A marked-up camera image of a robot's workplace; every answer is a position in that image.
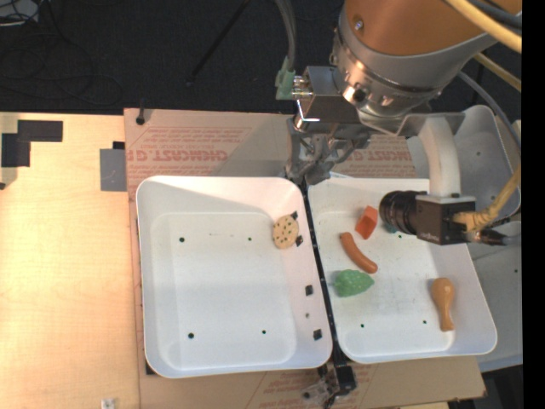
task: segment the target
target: toy sausage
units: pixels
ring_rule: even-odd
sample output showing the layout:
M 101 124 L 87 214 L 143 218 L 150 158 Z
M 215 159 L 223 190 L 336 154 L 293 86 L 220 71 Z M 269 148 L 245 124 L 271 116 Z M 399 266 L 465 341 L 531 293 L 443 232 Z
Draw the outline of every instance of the toy sausage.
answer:
M 359 250 L 351 233 L 341 233 L 341 244 L 348 257 L 350 257 L 352 262 L 358 265 L 358 267 L 363 269 L 366 273 L 376 273 L 378 266 Z

